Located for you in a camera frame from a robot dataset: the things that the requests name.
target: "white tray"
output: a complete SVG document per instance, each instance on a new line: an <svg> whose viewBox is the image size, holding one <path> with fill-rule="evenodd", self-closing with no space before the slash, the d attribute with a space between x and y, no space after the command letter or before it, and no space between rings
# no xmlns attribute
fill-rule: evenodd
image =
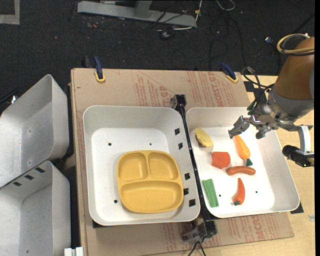
<svg viewBox="0 0 320 256"><path fill-rule="evenodd" d="M228 152L232 166L245 165L238 154L236 144L230 139L228 130L239 116L247 116L245 107L206 107L192 108L186 113L186 122L194 158L201 180L212 179L219 206L210 207L204 187L202 191L206 207L218 218L230 218L256 214L267 214L295 210L300 203L293 177L287 161L282 154L277 133L273 130L262 139L256 139L257 129L251 125L241 134L250 149L255 175L238 173L229 176L227 167L213 167L211 154L213 151ZM195 128L202 128L213 141L213 147L199 147L195 136ZM235 206L233 197L237 193L238 178L245 186L245 200L242 205Z"/></svg>
<svg viewBox="0 0 320 256"><path fill-rule="evenodd" d="M67 96L48 74L0 116L0 188L68 146Z"/></svg>
<svg viewBox="0 0 320 256"><path fill-rule="evenodd" d="M0 189L1 256L61 256L70 245L70 185L50 161Z"/></svg>
<svg viewBox="0 0 320 256"><path fill-rule="evenodd" d="M96 223L188 222L198 217L198 189L183 120L177 111L168 107L91 106L83 114L83 125L89 211ZM177 161L183 188L188 189L180 207L162 213L133 213L122 206L117 162L122 154L138 150L167 152Z"/></svg>

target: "yellow plate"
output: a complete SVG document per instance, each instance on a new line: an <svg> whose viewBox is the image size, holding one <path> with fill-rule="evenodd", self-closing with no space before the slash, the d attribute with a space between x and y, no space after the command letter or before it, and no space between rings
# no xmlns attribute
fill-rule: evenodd
<svg viewBox="0 0 320 256"><path fill-rule="evenodd" d="M123 154L117 163L117 182L123 206L133 213L171 211L184 199L178 164L163 151Z"/></svg>

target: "black carpet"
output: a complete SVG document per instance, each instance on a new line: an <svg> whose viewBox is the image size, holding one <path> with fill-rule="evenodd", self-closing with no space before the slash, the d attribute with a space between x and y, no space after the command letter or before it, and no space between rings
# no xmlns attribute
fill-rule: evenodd
<svg viewBox="0 0 320 256"><path fill-rule="evenodd" d="M13 1L0 0L0 15L12 12ZM203 1L197 28L169 40L157 32L163 24L150 29L150 22L79 14L78 2L20 0L20 25L0 23L0 98L14 88L21 95L46 74L64 87L85 55L98 56L106 69L219 71L224 62L234 71L250 66L258 75L278 75L286 59L276 51L278 40L315 35L315 0L234 0L233 9L219 1L229 11ZM151 9L195 17L199 2L153 1Z"/></svg>

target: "cardboard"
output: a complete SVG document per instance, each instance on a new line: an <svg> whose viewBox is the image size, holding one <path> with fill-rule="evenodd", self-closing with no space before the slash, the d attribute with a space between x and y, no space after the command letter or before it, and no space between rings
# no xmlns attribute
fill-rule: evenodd
<svg viewBox="0 0 320 256"><path fill-rule="evenodd" d="M79 226L85 255L142 256L190 250L182 234L189 223L96 227L88 208L83 113L93 105L168 107L175 94L187 108L246 107L249 99L240 74L232 83L223 72L104 69L99 83L92 68L71 71L74 141L77 162ZM204 248L293 237L286 212L215 220L217 235Z"/></svg>

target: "brown sausage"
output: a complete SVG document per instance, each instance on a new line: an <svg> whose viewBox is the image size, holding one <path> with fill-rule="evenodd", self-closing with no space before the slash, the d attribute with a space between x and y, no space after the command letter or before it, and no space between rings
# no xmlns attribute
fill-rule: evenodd
<svg viewBox="0 0 320 256"><path fill-rule="evenodd" d="M234 174L248 174L248 175L254 175L256 174L256 170L249 167L249 166L234 166L229 168L226 173L228 175L234 175Z"/></svg>

